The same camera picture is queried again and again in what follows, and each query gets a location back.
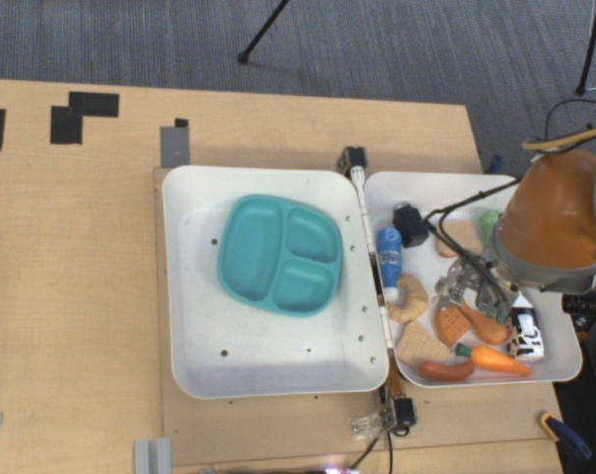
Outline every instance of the wooden table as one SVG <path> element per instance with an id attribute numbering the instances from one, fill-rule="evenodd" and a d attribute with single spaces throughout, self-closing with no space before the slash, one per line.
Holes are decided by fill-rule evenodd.
<path id="1" fill-rule="evenodd" d="M 69 91 L 118 93 L 119 117 L 84 118 L 82 145 L 52 145 L 50 107 Z M 0 109 L 0 474 L 129 473 L 136 439 L 173 434 L 157 305 L 160 126 L 189 120 L 194 164 L 330 169 L 362 145 L 369 173 L 480 171 L 459 106 L 0 81 Z M 395 440 L 396 472 L 561 472 L 536 422 L 559 415 L 551 384 L 407 387 L 418 424 Z M 195 401 L 199 427 L 173 439 L 175 471 L 198 470 L 178 463 L 189 442 L 218 470 L 347 464 L 365 447 L 347 428 L 357 399 L 374 396 Z M 251 420 L 252 401 L 273 413 Z M 311 431 L 292 427 L 306 417 Z M 258 447 L 244 450 L 230 428 Z M 364 472 L 387 470 L 384 448 Z"/>

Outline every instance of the blue handle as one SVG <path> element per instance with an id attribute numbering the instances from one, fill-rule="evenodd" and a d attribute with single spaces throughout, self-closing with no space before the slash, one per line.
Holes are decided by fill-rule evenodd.
<path id="1" fill-rule="evenodd" d="M 547 418 L 546 425 L 550 427 L 559 438 L 559 441 L 570 450 L 579 462 L 586 463 L 592 457 L 592 450 L 568 425 L 555 420 L 555 418 Z"/>

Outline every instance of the gray carpet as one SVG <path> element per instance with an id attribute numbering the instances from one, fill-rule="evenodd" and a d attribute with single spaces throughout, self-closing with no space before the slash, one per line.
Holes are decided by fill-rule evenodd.
<path id="1" fill-rule="evenodd" d="M 573 96 L 595 0 L 292 0 L 237 64 L 277 2 L 0 0 L 0 78 L 464 104 L 483 166 L 519 175 L 519 142 Z M 552 135 L 588 122 L 563 109 Z"/>

